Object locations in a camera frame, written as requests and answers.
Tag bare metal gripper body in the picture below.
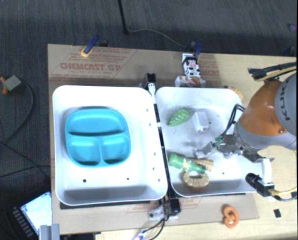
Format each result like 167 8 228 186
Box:
215 134 245 158

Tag tan waffle cone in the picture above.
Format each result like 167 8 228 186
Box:
194 158 215 172

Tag green bottle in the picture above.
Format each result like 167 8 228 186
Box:
167 152 207 175

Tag white cube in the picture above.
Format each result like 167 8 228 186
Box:
191 111 211 134

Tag white plastic tray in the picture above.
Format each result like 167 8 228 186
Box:
51 84 169 207
154 86 265 198

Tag green grapes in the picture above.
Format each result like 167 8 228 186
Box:
167 108 192 128

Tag thin black and white rod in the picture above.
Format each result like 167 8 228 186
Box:
148 83 176 200

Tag tan waffle biscuit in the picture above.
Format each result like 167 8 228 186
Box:
223 85 244 101

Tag orange pretzel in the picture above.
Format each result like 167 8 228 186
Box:
220 204 240 229

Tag orange and white packet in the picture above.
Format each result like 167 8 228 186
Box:
174 75 207 88

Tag cow print carton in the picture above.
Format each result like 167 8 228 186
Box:
181 53 202 78

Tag blue divided plate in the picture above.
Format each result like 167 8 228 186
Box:
64 107 132 168

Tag brown cardboard board red print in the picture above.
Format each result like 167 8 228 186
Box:
47 43 260 235

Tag tan ring biscuit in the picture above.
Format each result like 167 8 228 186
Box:
181 170 211 191

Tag black cylinder on white bracket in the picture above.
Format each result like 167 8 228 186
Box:
244 157 276 198

